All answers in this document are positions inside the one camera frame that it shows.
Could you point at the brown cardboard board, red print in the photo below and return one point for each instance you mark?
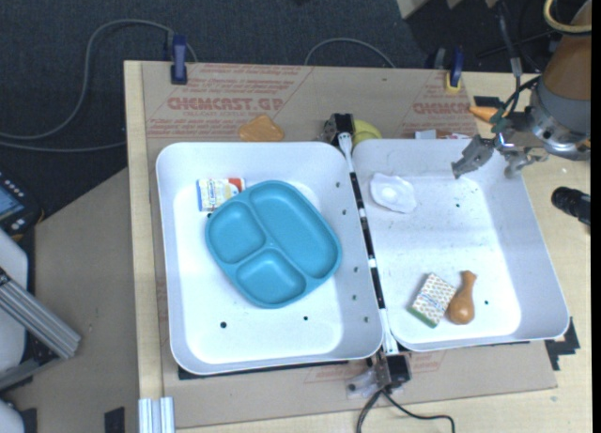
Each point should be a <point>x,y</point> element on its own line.
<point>291,93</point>

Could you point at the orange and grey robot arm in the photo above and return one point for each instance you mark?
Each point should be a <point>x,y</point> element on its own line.
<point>570,65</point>

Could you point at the yellow banana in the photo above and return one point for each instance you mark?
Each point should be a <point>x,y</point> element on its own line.
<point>368,131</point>

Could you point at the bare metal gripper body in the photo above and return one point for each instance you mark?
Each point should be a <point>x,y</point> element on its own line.
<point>551,137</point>

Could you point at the white plastic tray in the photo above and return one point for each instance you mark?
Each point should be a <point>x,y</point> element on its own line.
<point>465,243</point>
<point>263,337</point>

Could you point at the brown chicken drumstick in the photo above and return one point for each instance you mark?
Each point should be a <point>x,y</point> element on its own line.
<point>461,306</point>

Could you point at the orange carrot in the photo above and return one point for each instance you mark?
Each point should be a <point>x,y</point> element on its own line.
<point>483,112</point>

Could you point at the blue divided plate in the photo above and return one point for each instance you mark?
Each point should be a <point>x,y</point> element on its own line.
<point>274,243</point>

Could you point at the small white carton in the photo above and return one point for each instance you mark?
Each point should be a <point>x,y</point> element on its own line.
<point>425,134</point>

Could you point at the white and red packet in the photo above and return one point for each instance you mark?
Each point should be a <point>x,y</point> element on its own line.
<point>455,135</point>

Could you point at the white fried egg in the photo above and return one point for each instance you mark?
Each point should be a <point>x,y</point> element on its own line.
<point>392,194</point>

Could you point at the white and orange carton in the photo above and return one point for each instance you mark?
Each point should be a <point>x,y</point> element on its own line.
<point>213,192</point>

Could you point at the thin black and white rod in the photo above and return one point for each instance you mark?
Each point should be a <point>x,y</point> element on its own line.
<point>366,229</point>

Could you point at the white orange-patterned packet, green edge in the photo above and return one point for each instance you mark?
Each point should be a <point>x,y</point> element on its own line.
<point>432,299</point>

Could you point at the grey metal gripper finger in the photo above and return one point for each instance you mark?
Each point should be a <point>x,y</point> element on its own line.
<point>516,163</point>
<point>472,159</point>

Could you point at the orange bread slice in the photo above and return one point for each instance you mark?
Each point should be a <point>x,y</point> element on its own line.
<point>261,129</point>

